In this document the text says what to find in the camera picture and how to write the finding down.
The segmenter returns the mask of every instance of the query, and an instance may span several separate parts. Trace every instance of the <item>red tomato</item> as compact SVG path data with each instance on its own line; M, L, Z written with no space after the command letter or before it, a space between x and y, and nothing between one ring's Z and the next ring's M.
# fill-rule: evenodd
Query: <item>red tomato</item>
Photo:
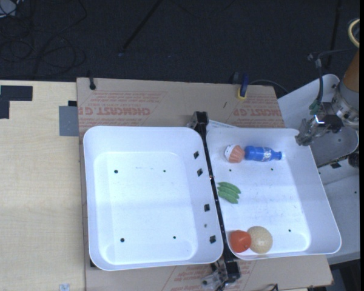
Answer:
M229 236L229 244L234 252L244 252L251 246L251 236L243 230L235 230Z

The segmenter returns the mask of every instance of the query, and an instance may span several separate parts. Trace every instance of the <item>beige ball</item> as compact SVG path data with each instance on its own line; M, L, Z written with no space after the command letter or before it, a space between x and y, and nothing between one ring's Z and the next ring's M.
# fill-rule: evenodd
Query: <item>beige ball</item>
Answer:
M272 235L262 226L252 226L247 231L251 236L250 249L259 254L267 253L272 247Z

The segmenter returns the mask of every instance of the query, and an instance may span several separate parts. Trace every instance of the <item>white tray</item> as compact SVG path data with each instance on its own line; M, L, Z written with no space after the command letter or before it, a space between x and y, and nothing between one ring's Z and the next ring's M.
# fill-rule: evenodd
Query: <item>white tray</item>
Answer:
M103 270L212 263L223 253L201 136L187 127L84 135L89 252Z
M335 253L341 236L326 197L310 147L299 146L295 129L216 128L207 133L215 182L241 190L238 204L220 198L227 236L233 230L263 226L273 237L271 250L234 253L240 259ZM229 144L271 147L282 151L279 161L229 163Z

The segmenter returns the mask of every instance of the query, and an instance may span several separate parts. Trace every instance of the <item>green vegetable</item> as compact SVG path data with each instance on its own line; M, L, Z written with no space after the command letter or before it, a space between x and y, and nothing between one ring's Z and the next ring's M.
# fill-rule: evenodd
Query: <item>green vegetable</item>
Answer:
M227 188L233 190L235 193L238 193L238 194L241 193L240 189L237 186L235 186L234 184L231 184L228 182L219 182L218 185L220 187L227 187Z
M232 189L230 189L226 186L219 186L219 187L217 187L217 190L231 194L234 198L240 198L238 193L235 193Z
M217 194L219 197L226 199L227 201L231 202L232 204L238 204L238 201L236 198L234 198L231 194L228 194L226 192L218 191Z

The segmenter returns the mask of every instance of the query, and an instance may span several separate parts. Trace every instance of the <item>blue bottle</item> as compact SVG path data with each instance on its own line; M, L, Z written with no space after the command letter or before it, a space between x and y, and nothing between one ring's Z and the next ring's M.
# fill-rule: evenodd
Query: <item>blue bottle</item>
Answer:
M268 162L273 159L281 159L281 152L276 152L269 147L254 147L248 145L245 147L245 159L249 161Z

